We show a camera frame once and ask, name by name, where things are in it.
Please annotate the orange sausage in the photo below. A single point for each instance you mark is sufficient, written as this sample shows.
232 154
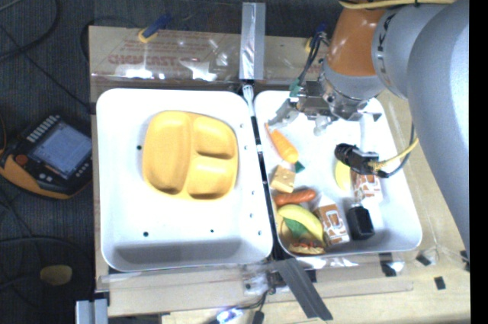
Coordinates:
295 196

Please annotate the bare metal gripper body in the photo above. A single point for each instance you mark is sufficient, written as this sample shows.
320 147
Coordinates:
312 97

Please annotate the orange carrot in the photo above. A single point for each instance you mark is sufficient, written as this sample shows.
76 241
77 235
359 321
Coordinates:
284 145

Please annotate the yellow banana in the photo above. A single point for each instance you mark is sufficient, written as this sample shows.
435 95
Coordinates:
305 219

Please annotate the white plastic tray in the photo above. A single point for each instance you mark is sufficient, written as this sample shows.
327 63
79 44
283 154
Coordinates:
171 231
320 151

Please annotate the orange and white carton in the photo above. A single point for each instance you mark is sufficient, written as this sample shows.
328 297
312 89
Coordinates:
368 187
333 225

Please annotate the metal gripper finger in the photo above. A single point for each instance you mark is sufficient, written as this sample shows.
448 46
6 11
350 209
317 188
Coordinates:
284 111
320 124

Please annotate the yellow cheese wedge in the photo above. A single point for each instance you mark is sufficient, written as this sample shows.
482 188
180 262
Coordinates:
283 179

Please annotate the pizza slice with green leaf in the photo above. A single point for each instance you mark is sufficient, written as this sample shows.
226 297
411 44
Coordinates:
305 247

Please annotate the brown cardboard board red print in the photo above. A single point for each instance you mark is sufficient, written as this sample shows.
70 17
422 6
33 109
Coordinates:
160 59

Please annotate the yellow fruit wedge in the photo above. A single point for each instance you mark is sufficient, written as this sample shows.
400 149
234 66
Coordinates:
342 175

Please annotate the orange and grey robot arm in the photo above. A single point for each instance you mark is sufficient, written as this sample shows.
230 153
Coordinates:
427 59

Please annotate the black cylinder on white bracket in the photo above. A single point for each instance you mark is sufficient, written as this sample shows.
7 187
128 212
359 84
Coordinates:
356 158

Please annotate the yellow oval object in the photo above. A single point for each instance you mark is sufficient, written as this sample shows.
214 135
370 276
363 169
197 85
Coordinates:
56 274

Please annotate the yellow divided plate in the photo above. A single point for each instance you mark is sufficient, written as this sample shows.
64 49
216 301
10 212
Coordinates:
171 154

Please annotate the black box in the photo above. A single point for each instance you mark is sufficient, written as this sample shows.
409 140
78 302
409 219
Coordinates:
360 221

